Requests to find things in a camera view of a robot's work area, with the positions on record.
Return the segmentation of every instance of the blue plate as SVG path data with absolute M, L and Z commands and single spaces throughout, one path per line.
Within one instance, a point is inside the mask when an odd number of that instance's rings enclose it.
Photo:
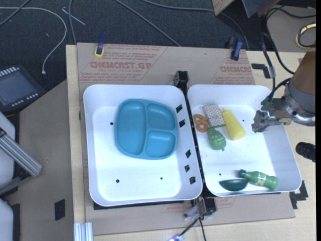
M 129 99 L 119 106 L 115 141 L 125 155 L 165 159 L 176 150 L 177 139 L 177 118 L 168 106 L 143 99 Z

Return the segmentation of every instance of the white cable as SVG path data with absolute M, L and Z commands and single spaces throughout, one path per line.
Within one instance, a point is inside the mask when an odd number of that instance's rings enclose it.
M 19 8 L 19 7 L 0 7 L 0 9 L 18 9 L 18 8 Z M 21 8 L 21 9 L 23 9 L 23 10 L 25 10 L 25 9 L 27 9 L 27 10 L 41 10 L 41 11 L 49 12 L 49 13 L 57 16 L 57 17 L 61 20 L 61 22 L 64 24 L 64 26 L 65 26 L 65 34 L 64 34 L 63 38 L 62 38 L 61 41 L 58 43 L 58 45 L 55 46 L 55 48 L 47 55 L 47 57 L 45 58 L 45 60 L 44 60 L 44 62 L 43 62 L 43 64 L 42 64 L 42 72 L 41 72 L 41 73 L 42 73 L 42 74 L 46 74 L 46 72 L 45 72 L 45 64 L 46 64 L 48 58 L 49 58 L 49 57 L 52 55 L 52 53 L 62 44 L 62 42 L 63 42 L 63 41 L 65 40 L 65 38 L 66 38 L 66 35 L 67 35 L 67 26 L 66 26 L 66 23 L 64 22 L 64 20 L 63 20 L 58 14 L 56 14 L 56 13 L 50 11 L 50 10 L 44 9 L 44 8 L 38 8 L 38 7 L 23 7 L 23 8 Z

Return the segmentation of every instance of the white object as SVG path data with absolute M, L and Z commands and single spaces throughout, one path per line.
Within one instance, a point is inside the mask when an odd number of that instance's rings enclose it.
M 15 126 L 0 112 L 0 127 L 9 137 L 15 139 Z M 0 187 L 12 180 L 14 175 L 14 160 L 0 148 Z
M 0 199 L 0 241 L 12 241 L 14 230 L 14 212 Z
M 89 191 L 102 206 L 192 200 L 203 183 L 183 93 L 169 85 L 91 85 L 84 92 Z M 122 154 L 115 144 L 119 105 L 131 98 L 170 107 L 177 115 L 176 151 L 166 159 L 138 159 Z
M 252 130 L 255 113 L 269 93 L 268 88 L 258 85 L 193 85 L 189 88 L 192 114 L 203 114 L 203 106 L 217 104 L 221 110 L 230 109 L 246 132 L 243 138 L 233 141 L 226 127 L 216 128 L 226 139 L 222 151 L 211 148 L 207 133 L 196 131 L 205 183 L 214 195 L 295 191 L 301 186 L 301 175 L 284 125 L 271 126 L 262 133 Z M 239 178 L 240 169 L 276 176 L 278 186 L 269 190 L 249 183 L 242 191 L 230 192 L 219 184 L 222 180 Z

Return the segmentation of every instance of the wooden table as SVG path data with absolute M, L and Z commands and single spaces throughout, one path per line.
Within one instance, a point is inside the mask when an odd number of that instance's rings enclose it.
M 278 63 L 274 53 L 269 53 L 271 61 L 275 66 L 277 83 L 289 78 L 287 73 Z M 67 82 L 69 100 L 69 124 L 71 142 L 71 164 L 73 185 L 73 209 L 74 223 L 85 223 L 84 185 L 81 131 L 79 121 L 79 92 L 78 92 L 78 70 L 77 70 L 77 47 L 66 46 L 67 56 Z M 247 51 L 250 63 L 266 64 L 262 52 Z M 304 53 L 280 53 L 285 65 L 290 69 L 296 69 L 299 59 Z M 271 79 L 265 79 L 261 70 L 253 70 L 253 76 L 257 85 L 264 85 L 271 89 Z M 283 89 L 280 88 L 275 97 L 281 97 Z M 315 127 L 306 127 L 292 123 L 286 126 L 286 131 L 295 151 L 299 142 L 315 144 Z M 316 240 L 316 191 L 315 191 L 315 163 L 295 153 L 299 170 L 304 180 L 308 198 L 299 201 L 295 210 L 295 218 L 282 220 L 269 220 L 246 222 L 237 224 L 223 224 L 205 226 L 205 234 L 208 241 L 211 240 Z M 183 229 L 167 229 L 145 232 L 133 232 L 122 234 L 110 234 L 95 236 L 94 240 L 126 241 L 126 240 L 168 240 Z M 191 228 L 185 235 L 186 240 L 203 240 L 202 230 L 199 225 Z

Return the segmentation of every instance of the bottle label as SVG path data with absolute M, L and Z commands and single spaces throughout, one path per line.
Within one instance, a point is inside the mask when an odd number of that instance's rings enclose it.
M 266 174 L 259 172 L 255 185 L 263 186 L 266 180 Z

